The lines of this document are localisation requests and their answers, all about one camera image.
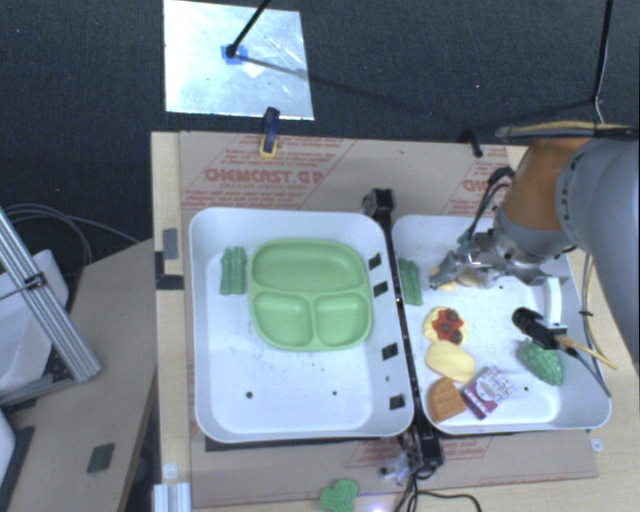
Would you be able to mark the green broccoli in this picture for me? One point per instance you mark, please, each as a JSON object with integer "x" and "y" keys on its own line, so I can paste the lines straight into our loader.
{"x": 339, "y": 496}

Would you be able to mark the orange waffle biscuit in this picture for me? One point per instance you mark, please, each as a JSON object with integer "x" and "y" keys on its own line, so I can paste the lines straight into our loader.
{"x": 445, "y": 401}

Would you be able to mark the brown cardboard board red print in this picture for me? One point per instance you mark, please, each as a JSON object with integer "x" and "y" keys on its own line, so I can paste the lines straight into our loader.
{"x": 320, "y": 170}

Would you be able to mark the pale yellow toy food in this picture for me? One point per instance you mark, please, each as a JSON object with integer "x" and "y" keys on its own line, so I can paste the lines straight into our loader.
{"x": 469, "y": 279}

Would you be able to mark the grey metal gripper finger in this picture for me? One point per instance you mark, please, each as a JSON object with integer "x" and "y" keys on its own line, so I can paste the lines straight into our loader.
{"x": 445, "y": 270}
{"x": 487, "y": 279}

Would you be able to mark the green divided plate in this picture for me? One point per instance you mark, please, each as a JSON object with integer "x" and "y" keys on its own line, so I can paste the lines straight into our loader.
{"x": 305, "y": 280}

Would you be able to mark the green grapes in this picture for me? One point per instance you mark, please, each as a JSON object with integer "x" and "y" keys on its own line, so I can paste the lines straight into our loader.
{"x": 542, "y": 365}

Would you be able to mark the yellow toy food piece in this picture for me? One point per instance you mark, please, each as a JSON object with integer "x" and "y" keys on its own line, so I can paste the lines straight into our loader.
{"x": 450, "y": 361}

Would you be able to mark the yellow pizza slice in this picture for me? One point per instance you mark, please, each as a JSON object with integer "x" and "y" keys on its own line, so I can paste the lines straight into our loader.
{"x": 445, "y": 326}

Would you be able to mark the white plastic tray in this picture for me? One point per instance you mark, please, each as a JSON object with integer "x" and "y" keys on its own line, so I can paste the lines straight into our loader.
{"x": 505, "y": 310}
{"x": 300, "y": 390}

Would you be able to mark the thin black rod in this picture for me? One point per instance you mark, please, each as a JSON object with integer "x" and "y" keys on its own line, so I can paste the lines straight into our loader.
{"x": 406, "y": 340}

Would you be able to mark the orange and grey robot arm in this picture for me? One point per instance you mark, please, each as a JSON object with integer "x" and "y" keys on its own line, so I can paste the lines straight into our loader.
{"x": 595, "y": 200}

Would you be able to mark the black cylinder on white bracket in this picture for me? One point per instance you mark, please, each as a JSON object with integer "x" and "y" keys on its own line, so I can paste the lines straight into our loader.
{"x": 535, "y": 327}

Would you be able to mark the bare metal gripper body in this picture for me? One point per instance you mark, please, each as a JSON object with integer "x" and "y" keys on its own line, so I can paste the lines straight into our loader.
{"x": 500, "y": 252}

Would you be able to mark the pink and purple packet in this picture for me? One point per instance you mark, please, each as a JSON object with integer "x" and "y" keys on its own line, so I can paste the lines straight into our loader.
{"x": 487, "y": 392}

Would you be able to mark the green asparagus bundle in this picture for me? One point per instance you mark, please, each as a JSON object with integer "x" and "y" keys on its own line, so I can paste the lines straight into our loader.
{"x": 411, "y": 285}
{"x": 233, "y": 272}

